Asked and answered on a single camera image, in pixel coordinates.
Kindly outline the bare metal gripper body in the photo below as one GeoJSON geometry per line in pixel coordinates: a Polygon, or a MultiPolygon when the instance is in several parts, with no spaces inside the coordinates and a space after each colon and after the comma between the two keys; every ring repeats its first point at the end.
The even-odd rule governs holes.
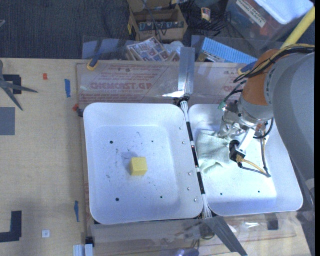
{"type": "Polygon", "coordinates": [[[232,128],[241,128],[244,131],[247,129],[260,129],[267,122],[251,116],[237,101],[226,104],[222,110],[224,114],[221,122],[228,124],[229,132],[231,132],[232,128]]]}

